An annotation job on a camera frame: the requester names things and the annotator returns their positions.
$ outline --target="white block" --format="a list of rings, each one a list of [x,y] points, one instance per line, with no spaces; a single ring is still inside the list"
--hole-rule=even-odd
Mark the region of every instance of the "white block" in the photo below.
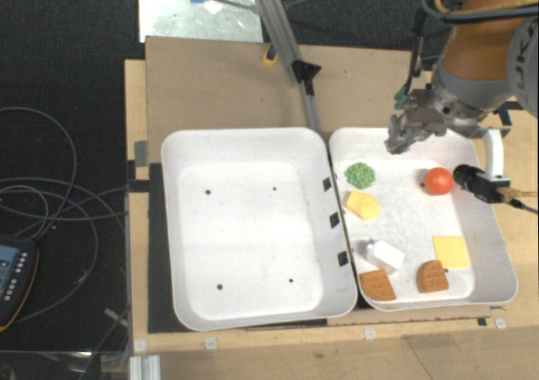
[[[385,269],[391,273],[403,265],[406,254],[385,241],[376,241],[367,245],[365,257],[378,269]]]

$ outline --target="black bracket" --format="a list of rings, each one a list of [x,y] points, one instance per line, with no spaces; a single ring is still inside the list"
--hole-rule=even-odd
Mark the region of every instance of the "black bracket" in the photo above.
[[[499,119],[502,121],[504,126],[513,125],[509,115],[510,110],[523,110],[523,108],[518,101],[506,101],[494,111],[494,114],[499,116]]]
[[[314,87],[312,86],[312,79],[322,70],[320,66],[316,66],[309,62],[302,60],[295,60],[292,63],[292,71],[296,76],[297,82],[303,82],[305,84],[305,90],[307,95],[314,95]]]

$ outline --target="transparent plastic sheet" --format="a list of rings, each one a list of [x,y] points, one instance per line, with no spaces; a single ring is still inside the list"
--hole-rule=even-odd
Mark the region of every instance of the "transparent plastic sheet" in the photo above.
[[[227,0],[254,6],[254,0]],[[140,42],[149,35],[262,42],[257,13],[214,0],[139,0]]]

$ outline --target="yellow square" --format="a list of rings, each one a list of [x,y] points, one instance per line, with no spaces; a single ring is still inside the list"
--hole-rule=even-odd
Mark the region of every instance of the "yellow square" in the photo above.
[[[432,244],[435,246],[436,259],[441,262],[444,269],[470,267],[464,238],[460,236],[433,236]]]

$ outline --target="brown waffle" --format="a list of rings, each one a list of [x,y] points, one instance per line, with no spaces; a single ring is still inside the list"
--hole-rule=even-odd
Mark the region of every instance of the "brown waffle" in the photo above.
[[[392,301],[397,299],[391,282],[384,270],[374,270],[360,274],[360,284],[363,292],[375,301]]]
[[[446,272],[439,260],[423,263],[418,270],[418,287],[421,293],[439,292],[447,290]]]

